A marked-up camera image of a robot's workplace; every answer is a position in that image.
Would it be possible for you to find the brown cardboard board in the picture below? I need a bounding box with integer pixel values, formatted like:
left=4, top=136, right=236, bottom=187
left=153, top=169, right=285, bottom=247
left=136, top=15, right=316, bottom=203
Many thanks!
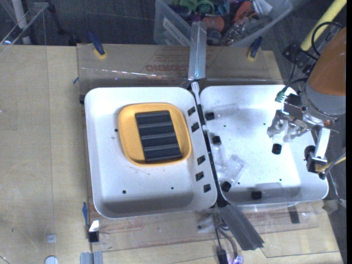
left=76, top=43, right=342, bottom=258

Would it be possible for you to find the white plastic tray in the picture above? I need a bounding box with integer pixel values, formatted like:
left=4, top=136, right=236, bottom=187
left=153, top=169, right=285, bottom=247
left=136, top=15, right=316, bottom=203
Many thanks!
left=198, top=84, right=329, bottom=207
left=83, top=86, right=219, bottom=219

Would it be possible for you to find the yellow plate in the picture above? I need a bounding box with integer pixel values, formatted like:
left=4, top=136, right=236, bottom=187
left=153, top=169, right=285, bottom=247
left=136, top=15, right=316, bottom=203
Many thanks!
left=118, top=102, right=193, bottom=167

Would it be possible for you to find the black cylinder on white bracket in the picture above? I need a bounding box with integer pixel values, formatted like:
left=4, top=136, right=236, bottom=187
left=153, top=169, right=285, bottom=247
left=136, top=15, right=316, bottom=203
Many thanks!
left=304, top=127, right=331, bottom=180

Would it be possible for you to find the black ribbed block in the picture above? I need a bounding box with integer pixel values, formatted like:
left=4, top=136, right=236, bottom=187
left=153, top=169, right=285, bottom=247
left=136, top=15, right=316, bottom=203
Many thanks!
left=134, top=109, right=183, bottom=163

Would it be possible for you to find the small black and white box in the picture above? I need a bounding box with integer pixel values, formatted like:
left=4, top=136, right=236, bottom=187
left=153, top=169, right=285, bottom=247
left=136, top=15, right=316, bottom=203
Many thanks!
left=87, top=219, right=100, bottom=243

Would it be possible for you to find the clear plastic storage bin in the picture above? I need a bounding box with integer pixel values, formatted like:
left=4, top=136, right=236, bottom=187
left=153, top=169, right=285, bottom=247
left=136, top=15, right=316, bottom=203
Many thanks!
left=152, top=0, right=294, bottom=47

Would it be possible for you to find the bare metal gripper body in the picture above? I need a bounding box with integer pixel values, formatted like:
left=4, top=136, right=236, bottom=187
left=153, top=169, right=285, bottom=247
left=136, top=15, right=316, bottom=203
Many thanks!
left=282, top=93, right=339, bottom=131

